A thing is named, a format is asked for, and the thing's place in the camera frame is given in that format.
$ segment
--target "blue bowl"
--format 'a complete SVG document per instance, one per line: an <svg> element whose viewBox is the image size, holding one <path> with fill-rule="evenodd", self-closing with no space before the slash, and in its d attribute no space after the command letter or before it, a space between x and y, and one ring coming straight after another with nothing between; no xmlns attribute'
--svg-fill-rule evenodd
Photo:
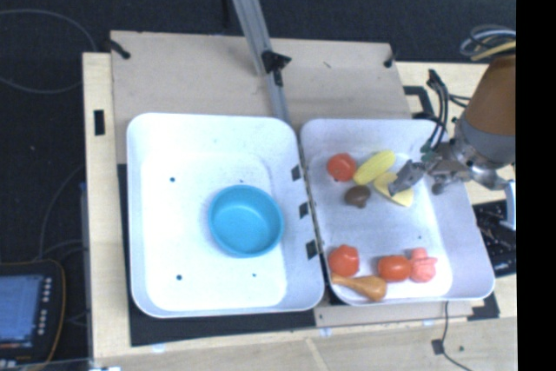
<svg viewBox="0 0 556 371"><path fill-rule="evenodd" d="M263 190L237 185L216 194L208 208L208 226L218 245L231 255L266 254L281 240L284 218Z"/></svg>

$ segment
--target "toy fruit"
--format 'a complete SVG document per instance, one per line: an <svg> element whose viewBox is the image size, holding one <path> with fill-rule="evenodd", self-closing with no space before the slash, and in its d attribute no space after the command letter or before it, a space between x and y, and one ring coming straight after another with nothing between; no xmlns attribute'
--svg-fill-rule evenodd
<svg viewBox="0 0 556 371"><path fill-rule="evenodd" d="M349 153L338 153L327 163L327 171L336 181L349 181L354 177L356 170L357 163Z"/></svg>
<svg viewBox="0 0 556 371"><path fill-rule="evenodd" d="M367 205L367 200L371 196L371 189L367 186L353 186L344 195L344 201L359 209Z"/></svg>
<svg viewBox="0 0 556 371"><path fill-rule="evenodd" d="M386 198L397 202L401 206L409 207L414 201L414 190L413 188L402 190L394 196L390 195L388 191L388 184L395 181L398 176L394 172L385 172L374 180L374 187L381 192Z"/></svg>
<svg viewBox="0 0 556 371"><path fill-rule="evenodd" d="M436 275L437 258L430 257L425 248L415 248L411 251L411 275L414 282L430 282Z"/></svg>
<svg viewBox="0 0 556 371"><path fill-rule="evenodd" d="M403 282L411 275L411 262L404 255L387 255L380 258L378 273L387 282Z"/></svg>
<svg viewBox="0 0 556 371"><path fill-rule="evenodd" d="M392 150L381 152L367 159L355 172L354 181L360 186L369 184L378 175L390 169L396 161L396 155Z"/></svg>
<svg viewBox="0 0 556 371"><path fill-rule="evenodd" d="M387 292L386 281L375 275L348 278L332 273L331 279L333 284L351 288L355 292L370 298L372 301L382 300Z"/></svg>
<svg viewBox="0 0 556 371"><path fill-rule="evenodd" d="M332 272L350 277L359 270L359 252L356 248L342 244L328 255L328 266Z"/></svg>

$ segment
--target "black clamp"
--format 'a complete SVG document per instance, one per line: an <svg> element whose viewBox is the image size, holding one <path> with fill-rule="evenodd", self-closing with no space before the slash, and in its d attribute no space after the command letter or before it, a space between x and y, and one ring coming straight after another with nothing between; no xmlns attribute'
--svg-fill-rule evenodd
<svg viewBox="0 0 556 371"><path fill-rule="evenodd" d="M284 86L284 82L281 78L281 69L283 69L292 60L291 57L279 55L270 50L264 51L261 55L262 63L264 64L264 69L267 73L273 73L275 77L275 84L279 87Z"/></svg>

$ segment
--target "tray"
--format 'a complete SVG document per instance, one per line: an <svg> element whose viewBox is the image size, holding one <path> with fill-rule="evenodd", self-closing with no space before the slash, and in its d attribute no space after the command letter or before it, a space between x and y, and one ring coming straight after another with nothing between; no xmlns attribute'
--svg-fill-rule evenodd
<svg viewBox="0 0 556 371"><path fill-rule="evenodd" d="M434 123L423 120L317 119L301 129L324 255L342 244L355 246L361 258L357 275L377 275L380 257L408 255L412 248L424 247L438 258L436 276L430 282L389 283L380 303L332 285L334 293L349 305L481 299L493 290L492 266L464 184L455 183L442 195L433 195L433 181L425 176L414 186L410 207L390 202L372 190L367 206L359 209L343 201L354 183L335 182L326 170L328 159L336 153L348 152L360 165L373 153L391 149L396 154L391 170L397 172L407 159L420 160L420 147L433 128Z"/></svg>
<svg viewBox="0 0 556 371"><path fill-rule="evenodd" d="M302 311L324 292L298 144L270 117L147 113L127 130L131 294L160 317ZM284 215L281 243L256 258L223 252L208 228L215 194L263 189Z"/></svg>

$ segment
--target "yellow cable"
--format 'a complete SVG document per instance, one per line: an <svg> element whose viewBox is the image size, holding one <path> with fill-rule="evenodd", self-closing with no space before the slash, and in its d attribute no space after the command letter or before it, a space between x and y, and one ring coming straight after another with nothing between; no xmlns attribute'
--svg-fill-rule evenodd
<svg viewBox="0 0 556 371"><path fill-rule="evenodd" d="M484 59L485 57L495 55L496 53L501 53L502 51L508 51L515 48L515 41L507 42L499 45L498 47L491 48L490 50L483 51L478 55L471 56L472 61L479 61L480 59Z"/></svg>

